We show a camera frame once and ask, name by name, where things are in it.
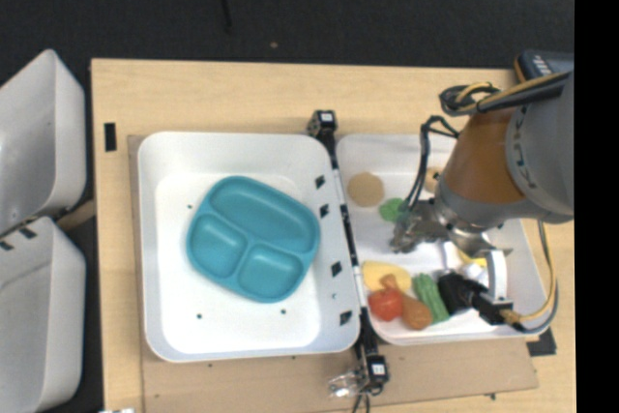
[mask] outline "tabletop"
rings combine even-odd
[[[418,133],[440,114],[438,93],[457,84],[515,83],[510,70],[94,59],[92,123],[106,409],[349,411],[326,380],[353,363],[333,356],[174,365],[141,330],[133,248],[130,138],[158,131],[301,133],[316,109],[332,109],[338,133]],[[463,118],[452,122],[463,126]],[[534,223],[525,230],[545,273]],[[524,339],[383,346],[394,379],[372,411],[403,413],[575,411],[574,223],[548,227],[561,284],[554,355],[530,358]]]

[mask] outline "white plastic container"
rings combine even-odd
[[[430,140],[427,166],[442,168],[455,142],[434,134]],[[405,198],[417,174],[420,143],[419,137],[411,134],[351,134],[339,141],[337,153],[344,187],[355,174],[370,172],[381,179],[385,200]],[[424,190],[422,198],[428,197],[430,193]],[[352,199],[347,199],[347,205],[360,264],[366,260],[393,263],[406,269],[411,277],[458,270],[465,264],[451,242],[423,243],[410,253],[393,253],[389,242],[394,235],[394,224],[384,221],[377,207],[360,207]],[[507,296],[514,301],[515,310],[526,314],[540,308],[545,302],[545,290],[521,222],[505,222],[501,229],[490,230],[488,239],[497,248],[513,249],[506,257]],[[522,337],[507,325],[487,324],[475,310],[452,316],[423,331],[406,328],[400,319],[385,322],[371,314],[370,319],[382,339],[399,345]],[[534,327],[544,319],[542,316],[527,324]]]
[[[84,94],[53,50],[0,87],[0,413],[68,401],[81,377],[85,260],[47,216],[86,183]]]
[[[156,133],[140,144],[137,169],[145,337],[161,358],[326,353],[355,342],[359,303],[338,183],[318,141],[292,134]],[[319,219],[313,263],[280,302],[258,303],[221,287],[188,259],[194,210],[232,175],[290,195]]]

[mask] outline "toy cucumber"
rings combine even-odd
[[[413,289],[417,297],[424,302],[432,312],[432,323],[449,319],[449,312],[443,303],[438,285],[428,274],[420,274],[413,278]]]

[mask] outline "toy tomato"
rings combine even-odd
[[[393,288],[374,291],[368,296],[368,305],[376,317],[390,322],[402,315],[402,293]]]

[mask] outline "blue plate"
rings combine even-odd
[[[294,198],[244,176],[211,188],[190,225],[187,254],[210,280],[262,303],[290,296],[320,243],[312,211]]]

